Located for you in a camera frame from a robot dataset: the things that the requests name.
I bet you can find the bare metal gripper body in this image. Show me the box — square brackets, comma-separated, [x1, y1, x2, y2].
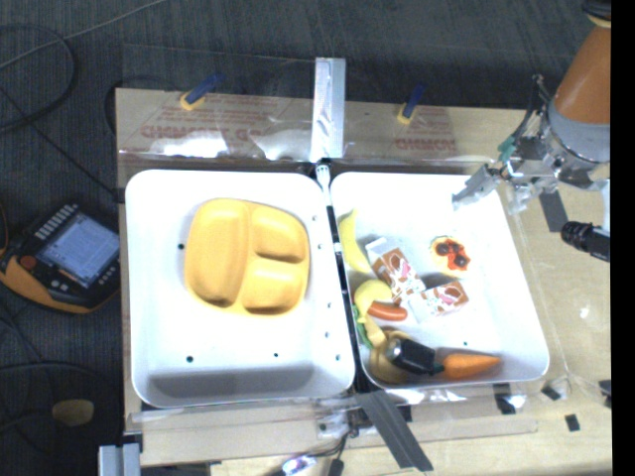
[495, 134, 597, 191]

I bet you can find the yellow and red pizza slice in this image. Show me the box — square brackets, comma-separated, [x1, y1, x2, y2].
[429, 234, 472, 274]

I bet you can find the brown cardboard board red print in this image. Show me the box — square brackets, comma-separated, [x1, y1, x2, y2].
[114, 86, 612, 468]

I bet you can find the white plastic tray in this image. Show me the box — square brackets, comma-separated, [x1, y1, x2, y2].
[124, 168, 357, 410]
[328, 171, 552, 392]

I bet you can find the white and brown carton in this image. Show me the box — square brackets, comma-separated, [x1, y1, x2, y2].
[364, 236, 427, 307]
[407, 280, 471, 325]

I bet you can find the yellow banana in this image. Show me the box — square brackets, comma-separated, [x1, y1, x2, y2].
[336, 207, 374, 275]

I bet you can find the yellow rounded toy fruit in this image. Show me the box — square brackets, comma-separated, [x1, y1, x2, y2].
[353, 279, 395, 324]

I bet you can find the red sausage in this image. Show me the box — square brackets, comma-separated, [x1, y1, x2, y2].
[366, 299, 410, 323]

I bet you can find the orange carrot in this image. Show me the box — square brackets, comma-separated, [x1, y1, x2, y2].
[429, 352, 503, 382]

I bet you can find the green toy leaf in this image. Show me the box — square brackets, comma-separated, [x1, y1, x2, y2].
[352, 304, 374, 350]

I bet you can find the yellow toy bread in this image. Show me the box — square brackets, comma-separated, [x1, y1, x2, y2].
[368, 328, 414, 386]

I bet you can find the yellow divided plate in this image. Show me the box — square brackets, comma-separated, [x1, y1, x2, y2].
[183, 196, 313, 317]

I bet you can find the black cylinder on white bracket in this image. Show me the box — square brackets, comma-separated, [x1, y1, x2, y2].
[561, 178, 612, 263]

